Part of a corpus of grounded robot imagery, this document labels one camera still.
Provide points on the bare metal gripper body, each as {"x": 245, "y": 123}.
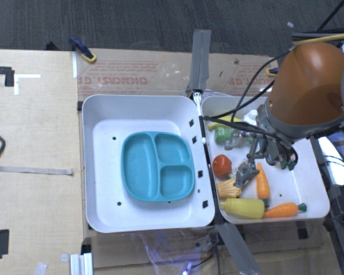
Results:
{"x": 275, "y": 150}

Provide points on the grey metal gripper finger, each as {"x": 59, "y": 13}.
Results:
{"x": 232, "y": 142}
{"x": 245, "y": 174}

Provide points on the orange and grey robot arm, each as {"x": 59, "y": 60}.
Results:
{"x": 306, "y": 84}

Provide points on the orange carrot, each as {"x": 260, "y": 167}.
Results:
{"x": 282, "y": 210}
{"x": 262, "y": 185}

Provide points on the red tomato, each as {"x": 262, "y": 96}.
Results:
{"x": 222, "y": 166}

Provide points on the yellow banana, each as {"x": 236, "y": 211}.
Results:
{"x": 215, "y": 125}

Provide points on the white bottle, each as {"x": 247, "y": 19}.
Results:
{"x": 250, "y": 117}

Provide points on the yellow squeeze bottle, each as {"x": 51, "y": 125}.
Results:
{"x": 245, "y": 208}

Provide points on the white plastic tray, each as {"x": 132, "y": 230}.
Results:
{"x": 301, "y": 182}
{"x": 103, "y": 165}

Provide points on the blue divided plate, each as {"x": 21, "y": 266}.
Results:
{"x": 143, "y": 168}

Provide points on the brown cardboard board red print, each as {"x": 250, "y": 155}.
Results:
{"x": 132, "y": 79}

